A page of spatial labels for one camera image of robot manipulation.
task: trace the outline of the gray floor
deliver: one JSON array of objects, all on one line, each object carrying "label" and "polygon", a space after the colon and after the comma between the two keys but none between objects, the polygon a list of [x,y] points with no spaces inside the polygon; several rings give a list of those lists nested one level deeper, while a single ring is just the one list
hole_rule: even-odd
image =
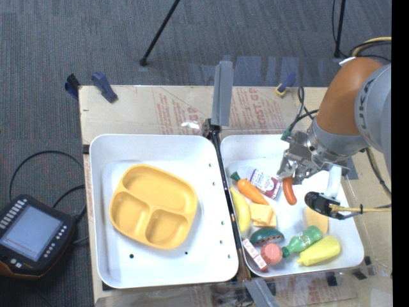
[{"label": "gray floor", "polygon": [[[233,62],[235,86],[328,86],[341,0],[181,0],[148,57],[144,56],[174,0],[0,0],[0,204],[13,172],[32,154],[66,152],[81,159],[78,102],[65,91],[99,70],[111,84],[213,85],[220,60]],[[346,0],[340,50],[391,36],[392,0]],[[367,54],[391,59],[390,46]],[[44,153],[16,174],[12,197],[27,193],[52,204],[84,181],[67,156]],[[76,190],[58,205],[77,214]],[[87,232],[86,217],[79,237]],[[0,277],[0,305],[92,306],[88,242],[73,247],[42,279]]]}]

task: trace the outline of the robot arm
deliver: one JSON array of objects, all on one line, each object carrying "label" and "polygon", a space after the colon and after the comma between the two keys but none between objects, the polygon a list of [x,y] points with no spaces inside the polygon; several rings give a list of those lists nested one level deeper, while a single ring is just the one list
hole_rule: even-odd
[{"label": "robot arm", "polygon": [[369,146],[384,154],[392,178],[390,82],[391,64],[367,57],[350,60],[330,83],[307,132],[283,136],[289,148],[277,177],[289,202],[295,199],[292,185],[334,166],[346,175],[348,158]]}]

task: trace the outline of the blue clamp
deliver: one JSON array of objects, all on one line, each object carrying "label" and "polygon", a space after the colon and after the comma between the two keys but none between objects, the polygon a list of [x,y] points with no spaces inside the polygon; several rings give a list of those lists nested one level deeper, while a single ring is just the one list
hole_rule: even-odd
[{"label": "blue clamp", "polygon": [[280,83],[278,85],[278,87],[276,87],[275,89],[275,94],[278,95],[279,97],[282,97],[285,92],[286,92],[286,88],[288,86],[291,86],[295,81],[295,73],[291,72],[289,73],[289,76],[287,76],[287,78],[284,80],[284,82]]},{"label": "blue clamp", "polygon": [[65,91],[71,94],[75,100],[78,100],[78,88],[81,86],[74,74],[67,77],[65,83]]},{"label": "blue clamp", "polygon": [[91,80],[94,82],[96,86],[98,86],[102,90],[102,95],[109,102],[112,102],[118,98],[118,96],[112,90],[111,85],[109,84],[105,74],[96,71],[94,72],[94,74],[92,74]]}]

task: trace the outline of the black metal leg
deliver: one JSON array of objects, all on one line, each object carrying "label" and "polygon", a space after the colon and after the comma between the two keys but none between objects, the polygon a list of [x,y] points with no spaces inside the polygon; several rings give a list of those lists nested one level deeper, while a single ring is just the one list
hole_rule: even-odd
[{"label": "black metal leg", "polygon": [[336,47],[335,47],[335,52],[334,52],[334,57],[335,58],[341,57],[341,51],[339,50],[339,44],[341,43],[341,33],[343,31],[345,2],[346,2],[346,0],[341,1],[341,11],[340,11],[340,14],[339,14],[339,23],[338,23],[338,34],[337,34]]},{"label": "black metal leg", "polygon": [[171,9],[169,10],[169,12],[167,13],[167,16],[165,18],[165,20],[163,21],[162,25],[160,26],[158,33],[156,33],[155,37],[153,38],[148,50],[145,52],[145,55],[142,57],[141,60],[139,60],[139,64],[141,64],[141,66],[146,66],[148,63],[146,62],[146,60],[148,59],[149,54],[151,53],[153,47],[156,44],[156,41],[159,39],[160,35],[162,34],[167,22],[169,21],[169,19],[171,18],[174,10],[176,9],[176,7],[178,6],[180,0],[175,0]]}]

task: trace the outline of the yellow divided plate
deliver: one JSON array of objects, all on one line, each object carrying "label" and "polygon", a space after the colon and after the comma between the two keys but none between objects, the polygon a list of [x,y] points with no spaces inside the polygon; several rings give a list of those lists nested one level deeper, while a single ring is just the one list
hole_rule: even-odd
[{"label": "yellow divided plate", "polygon": [[109,206],[115,229],[160,249],[179,246],[188,235],[197,194],[183,179],[162,169],[136,164],[121,177]]}]

